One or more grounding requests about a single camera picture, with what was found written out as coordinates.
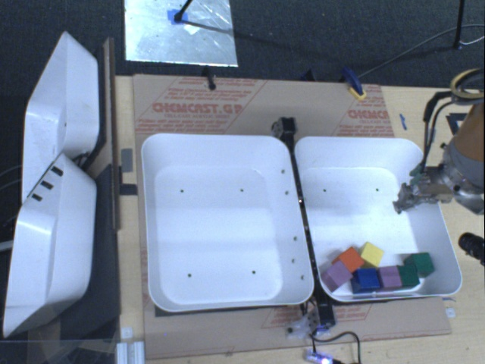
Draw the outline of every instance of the yellow cube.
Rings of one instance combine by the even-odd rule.
[[[364,267],[379,267],[383,255],[384,251],[373,243],[367,242],[361,248],[361,257],[365,261]]]

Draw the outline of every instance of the black carpet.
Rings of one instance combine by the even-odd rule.
[[[298,80],[312,68],[318,80],[337,81],[345,65],[362,74],[455,27],[458,2],[230,0],[239,67],[213,72],[218,77]],[[466,0],[464,24],[483,24],[484,2]],[[0,174],[20,164],[25,106],[65,30],[93,53],[107,37],[114,37],[117,74],[201,73],[196,66],[125,61],[124,0],[0,0]],[[462,39],[482,35],[483,28],[465,28]],[[443,87],[457,73],[483,67],[483,41],[458,51],[452,48],[454,36],[449,32],[365,75],[362,82]],[[0,176],[0,187],[19,176],[19,169]],[[19,187],[13,183],[0,190],[0,240],[12,236]],[[0,265],[0,281],[5,281],[5,263]],[[0,306],[3,296],[0,290]]]

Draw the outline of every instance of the metal bracket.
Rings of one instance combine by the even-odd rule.
[[[314,298],[317,303],[318,317],[320,324],[316,325],[316,328],[329,329],[336,324],[335,315],[333,314],[333,300],[330,298],[320,284],[318,277],[318,266],[315,261],[315,254],[313,250],[313,243],[311,241],[310,227],[308,224],[308,216],[306,214],[305,199],[303,198],[302,183],[300,181],[298,164],[295,157],[295,134],[296,134],[296,122],[295,118],[279,118],[278,121],[273,123],[271,127],[271,135],[276,137],[285,143],[289,150],[291,157],[291,164],[293,167],[293,174],[295,176],[296,192],[298,193],[298,201],[300,205],[300,211],[302,213],[303,225],[305,228],[306,243],[308,246],[308,254],[310,255],[311,270],[313,272],[314,279]]]

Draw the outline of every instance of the blue clamp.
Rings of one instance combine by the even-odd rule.
[[[350,93],[357,99],[363,100],[367,96],[367,93],[362,89],[362,84],[357,74],[347,66],[344,66],[342,69],[342,76],[350,84],[349,91]]]
[[[178,10],[178,9],[169,9],[167,11],[168,20],[172,24],[183,24],[184,21],[189,20],[189,15],[186,12],[184,12],[183,15],[182,15],[182,20],[181,21],[175,21],[175,15],[178,14],[179,12],[180,12],[180,10]]]

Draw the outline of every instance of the cardboard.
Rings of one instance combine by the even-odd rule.
[[[304,136],[393,137],[380,87],[353,97],[345,84],[219,79],[208,89],[201,77],[133,78],[136,164],[154,133],[269,135],[280,117],[295,117]],[[289,339],[286,328],[302,317],[299,306],[173,314],[155,308],[147,287],[147,254],[142,172],[137,174],[142,260],[142,298],[147,359],[308,346]],[[332,337],[353,330],[362,340],[451,333],[440,298],[334,306]]]

